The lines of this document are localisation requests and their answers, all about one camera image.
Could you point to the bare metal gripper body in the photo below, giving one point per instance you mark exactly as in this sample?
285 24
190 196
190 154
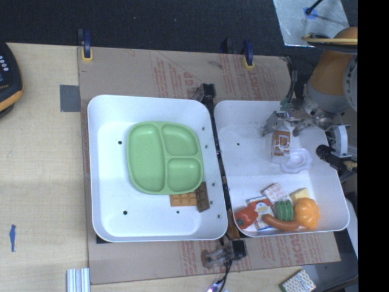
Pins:
305 112

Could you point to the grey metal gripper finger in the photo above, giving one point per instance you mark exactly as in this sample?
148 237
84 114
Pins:
272 122
301 127

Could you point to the white and orange drink carton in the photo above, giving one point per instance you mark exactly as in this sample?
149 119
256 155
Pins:
281 146

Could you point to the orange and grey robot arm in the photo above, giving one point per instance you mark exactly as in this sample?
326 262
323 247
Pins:
329 75

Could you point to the white fried egg toy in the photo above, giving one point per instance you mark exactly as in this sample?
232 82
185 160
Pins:
297 161

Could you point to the white plastic tray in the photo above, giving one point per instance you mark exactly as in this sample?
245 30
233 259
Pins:
112 175
249 169

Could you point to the yellow cheese wedge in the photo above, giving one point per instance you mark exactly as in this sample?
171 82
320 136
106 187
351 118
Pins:
299 195

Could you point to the small white and orange carton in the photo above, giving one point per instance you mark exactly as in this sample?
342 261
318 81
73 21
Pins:
275 193

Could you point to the green striped vegetable toy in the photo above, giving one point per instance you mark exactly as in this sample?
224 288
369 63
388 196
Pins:
284 210

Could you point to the white carton with orange print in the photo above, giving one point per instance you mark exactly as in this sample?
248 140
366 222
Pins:
262 207

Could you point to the orange pumpkin toy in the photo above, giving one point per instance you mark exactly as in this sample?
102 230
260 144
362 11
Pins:
307 213

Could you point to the red tomato toy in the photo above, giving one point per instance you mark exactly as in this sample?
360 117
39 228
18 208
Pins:
244 216

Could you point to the orange sausage toy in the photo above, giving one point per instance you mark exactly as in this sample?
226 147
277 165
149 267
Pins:
281 223

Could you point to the brown chocolate bar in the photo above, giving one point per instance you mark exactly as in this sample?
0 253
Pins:
203 198

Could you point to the orange waffle biscuit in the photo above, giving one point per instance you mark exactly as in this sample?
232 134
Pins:
182 200

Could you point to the green divided plate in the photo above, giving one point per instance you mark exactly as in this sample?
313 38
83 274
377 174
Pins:
152 157

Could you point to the brown cardboard board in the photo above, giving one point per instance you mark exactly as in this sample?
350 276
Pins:
127 71

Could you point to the white and yellow patterned carton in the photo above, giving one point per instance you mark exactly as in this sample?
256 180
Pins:
298 281

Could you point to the black cylinder on white bracket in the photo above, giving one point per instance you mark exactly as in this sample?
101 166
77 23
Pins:
334 154

